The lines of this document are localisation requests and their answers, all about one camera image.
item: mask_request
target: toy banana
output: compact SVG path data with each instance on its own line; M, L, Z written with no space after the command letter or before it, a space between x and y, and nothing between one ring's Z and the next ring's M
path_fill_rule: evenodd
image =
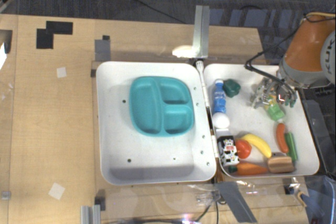
M254 134L246 134L241 139L246 140L251 145L255 146L257 149L260 150L267 158L272 157L272 151L266 141L259 136Z

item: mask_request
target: teal divided plate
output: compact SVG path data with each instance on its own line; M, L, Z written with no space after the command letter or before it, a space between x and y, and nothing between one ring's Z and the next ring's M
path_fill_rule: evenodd
M181 80L137 78L131 85L129 103L133 126L142 134L180 135L194 125L191 95Z

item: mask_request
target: red tomato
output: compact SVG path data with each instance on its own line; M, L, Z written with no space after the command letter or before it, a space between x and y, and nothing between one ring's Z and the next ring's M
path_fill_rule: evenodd
M236 140L236 148L238 152L238 157L241 159L246 159L252 150L252 146L246 141L242 139Z

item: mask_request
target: white egg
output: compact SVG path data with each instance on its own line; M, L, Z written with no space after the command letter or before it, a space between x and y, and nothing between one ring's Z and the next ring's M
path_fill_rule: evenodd
M212 115L212 122L215 128L225 129L230 125L230 120L225 113L217 112Z

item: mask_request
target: white paper square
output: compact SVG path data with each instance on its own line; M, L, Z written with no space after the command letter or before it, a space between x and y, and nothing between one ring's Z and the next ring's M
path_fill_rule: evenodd
M57 77L64 78L67 76L67 70L65 67L57 68Z
M48 194L52 196L52 198L60 200L64 191L65 191L64 187L62 187L61 185L57 183L54 183Z

